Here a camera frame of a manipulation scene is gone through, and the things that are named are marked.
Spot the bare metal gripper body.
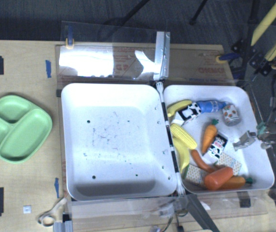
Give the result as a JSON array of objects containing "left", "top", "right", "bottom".
[{"left": 258, "top": 126, "right": 276, "bottom": 144}]

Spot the patterned packet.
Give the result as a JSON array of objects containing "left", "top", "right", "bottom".
[
  {"left": 184, "top": 164, "right": 208, "bottom": 186},
  {"left": 214, "top": 152, "right": 243, "bottom": 176}
]

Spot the cow print carton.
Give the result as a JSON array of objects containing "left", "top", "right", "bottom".
[
  {"left": 202, "top": 133, "right": 229, "bottom": 164},
  {"left": 177, "top": 101, "right": 202, "bottom": 125}
]

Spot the small can with orange print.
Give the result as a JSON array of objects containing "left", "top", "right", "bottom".
[{"left": 222, "top": 104, "right": 241, "bottom": 127}]

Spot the orange carrot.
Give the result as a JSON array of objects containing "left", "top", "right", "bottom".
[
  {"left": 201, "top": 118, "right": 219, "bottom": 155},
  {"left": 221, "top": 175, "right": 253, "bottom": 191}
]

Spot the white plastic tray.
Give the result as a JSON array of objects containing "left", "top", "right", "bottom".
[
  {"left": 163, "top": 85, "right": 276, "bottom": 195},
  {"left": 60, "top": 82, "right": 178, "bottom": 202}
]

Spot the orange bottle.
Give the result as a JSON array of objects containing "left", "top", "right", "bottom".
[{"left": 203, "top": 166, "right": 234, "bottom": 191}]

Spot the blue bottle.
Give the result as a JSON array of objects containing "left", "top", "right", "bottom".
[{"left": 196, "top": 100, "right": 228, "bottom": 114}]

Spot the orange sausage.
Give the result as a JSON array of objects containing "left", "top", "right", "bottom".
[{"left": 190, "top": 149, "right": 216, "bottom": 174}]

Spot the yellow corn cob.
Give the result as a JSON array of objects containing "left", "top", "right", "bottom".
[{"left": 170, "top": 123, "right": 198, "bottom": 150}]

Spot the yellow banana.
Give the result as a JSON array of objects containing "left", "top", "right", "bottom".
[
  {"left": 172, "top": 136, "right": 191, "bottom": 175},
  {"left": 166, "top": 100, "right": 193, "bottom": 118}
]

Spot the thin black and white rod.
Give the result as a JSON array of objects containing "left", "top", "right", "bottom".
[{"left": 155, "top": 81, "right": 186, "bottom": 196}]

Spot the green divided plate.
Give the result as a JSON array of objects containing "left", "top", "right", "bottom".
[{"left": 0, "top": 95, "right": 53, "bottom": 164}]

